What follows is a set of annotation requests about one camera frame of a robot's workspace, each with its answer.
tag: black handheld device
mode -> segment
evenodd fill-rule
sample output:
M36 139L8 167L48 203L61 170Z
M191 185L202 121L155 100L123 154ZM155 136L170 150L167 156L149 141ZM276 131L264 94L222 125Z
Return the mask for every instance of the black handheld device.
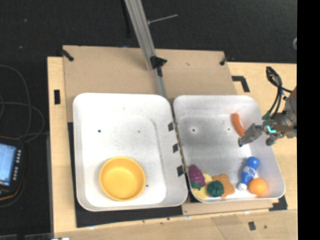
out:
M0 136L0 201L19 192L26 165L24 143L17 138Z

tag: black background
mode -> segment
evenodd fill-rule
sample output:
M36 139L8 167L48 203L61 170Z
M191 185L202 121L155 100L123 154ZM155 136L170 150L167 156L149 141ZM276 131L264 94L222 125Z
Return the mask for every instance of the black background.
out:
M229 61L297 63L298 0L142 0L153 23L154 46L163 49L224 51ZM121 0L0 0L0 65L25 78L30 99L45 117L49 132L47 57L62 45L138 47L127 36ZM0 67L0 96L27 102L20 77ZM34 112L31 132L41 127ZM18 137L26 130L28 110L5 106L0 135ZM50 232L46 136L28 145L21 197L0 207L0 235Z

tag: wooden table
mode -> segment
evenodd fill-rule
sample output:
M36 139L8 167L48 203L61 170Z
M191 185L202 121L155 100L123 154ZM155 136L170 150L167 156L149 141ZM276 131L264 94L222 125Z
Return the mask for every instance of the wooden table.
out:
M135 58L134 68L143 68L143 58L139 49L127 48L125 50L111 47L80 47L67 46L68 52L78 52L87 49L85 53L90 57L94 54L105 51L113 51L119 54L121 61L126 59L122 52L133 54L130 59ZM119 63L113 54L113 67L117 70ZM157 55L173 63L163 67L164 82L169 99L181 93L187 94L238 94L248 95L256 100L261 108L261 113L266 112L274 101L276 88L266 79L266 66L273 67L281 76L283 86L293 90L297 85L296 64L274 64L274 63L238 63L228 62L223 68L216 69L212 64L217 64L224 57L223 52L212 51L185 51L185 50L157 50ZM69 61L62 57L48 57L48 93L50 112L50 146L51 146L51 178L52 178L52 215L53 232L55 237L70 237L72 239L194 239L201 234L203 239L215 237L215 239L233 239L237 233L237 239L294 239L298 238L298 198L297 198L297 139L279 139L273 145L273 150L280 166L282 176L286 184L285 199L288 210L269 211L276 200L245 201L238 205L230 205L222 202L219 205L210 206L204 203L183 204L183 215L171 218L157 218L148 220L125 221L112 224L97 225L94 227L77 228L75 217L75 200L73 193L72 171L70 161L70 147L67 123L70 113L67 102L70 91L70 78L66 74ZM177 84L174 78L183 76L183 82L197 83L195 86ZM145 74L145 81L149 81L149 72ZM231 76L241 76L246 79L250 92L244 92L240 82L232 82ZM210 81L220 82L218 89L208 90L206 83ZM55 94L59 90L59 104ZM154 93L156 89L148 90L147 93ZM248 223L254 222L255 230L250 230Z

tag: purple eggplant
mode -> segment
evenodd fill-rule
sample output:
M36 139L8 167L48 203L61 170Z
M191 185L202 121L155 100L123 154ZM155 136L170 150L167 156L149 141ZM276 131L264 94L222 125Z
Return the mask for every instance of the purple eggplant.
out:
M200 190L206 185L202 171L195 164L189 166L188 172L192 188Z

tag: plastic tray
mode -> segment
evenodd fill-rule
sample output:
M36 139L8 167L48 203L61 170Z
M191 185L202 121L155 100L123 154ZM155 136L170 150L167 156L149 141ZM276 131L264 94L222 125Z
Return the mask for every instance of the plastic tray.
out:
M76 194L89 211L178 206L188 196L170 103L153 94L82 93L73 101ZM146 187L134 200L109 198L101 166L125 156L143 168Z
M235 193L225 199L209 197L198 199L203 203L252 200L257 197L249 191L237 190L244 162L250 156L260 160L256 177L268 184L264 199L278 199L285 192L285 183L273 148L267 146L266 134L239 147L231 114L238 113L245 129L252 123L262 124L258 104L244 95L183 95L173 102L177 130L186 166L195 164L210 176L227 174Z

